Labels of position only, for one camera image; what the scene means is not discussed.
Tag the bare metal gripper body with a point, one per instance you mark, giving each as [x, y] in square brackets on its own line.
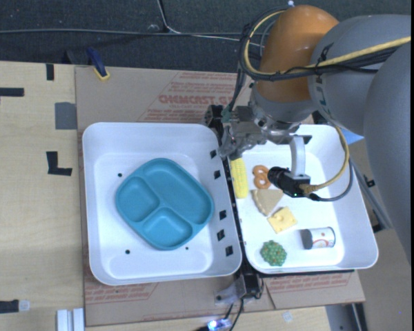
[248, 126]

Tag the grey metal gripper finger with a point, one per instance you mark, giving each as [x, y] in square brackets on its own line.
[242, 152]
[225, 148]

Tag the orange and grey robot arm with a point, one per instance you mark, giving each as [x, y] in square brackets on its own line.
[345, 81]

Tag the yellow corn cob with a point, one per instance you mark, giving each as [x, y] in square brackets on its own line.
[239, 181]

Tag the orange pretzel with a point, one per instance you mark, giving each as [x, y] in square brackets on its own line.
[261, 181]

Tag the tan pizza slice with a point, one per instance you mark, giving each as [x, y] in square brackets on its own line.
[267, 200]

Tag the yellow cheese slice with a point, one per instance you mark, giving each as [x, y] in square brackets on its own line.
[282, 221]

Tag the blue divided plate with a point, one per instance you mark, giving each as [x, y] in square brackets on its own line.
[165, 202]

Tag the white plastic tray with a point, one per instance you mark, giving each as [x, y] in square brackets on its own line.
[331, 205]
[103, 219]

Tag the green grapes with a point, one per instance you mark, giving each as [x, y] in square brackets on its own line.
[273, 253]

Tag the brown cardboard board red print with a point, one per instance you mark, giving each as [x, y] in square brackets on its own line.
[124, 95]

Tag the white can with grey lid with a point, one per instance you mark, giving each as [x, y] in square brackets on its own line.
[321, 238]

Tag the black cylinder on white bracket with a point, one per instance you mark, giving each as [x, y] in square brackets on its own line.
[290, 179]

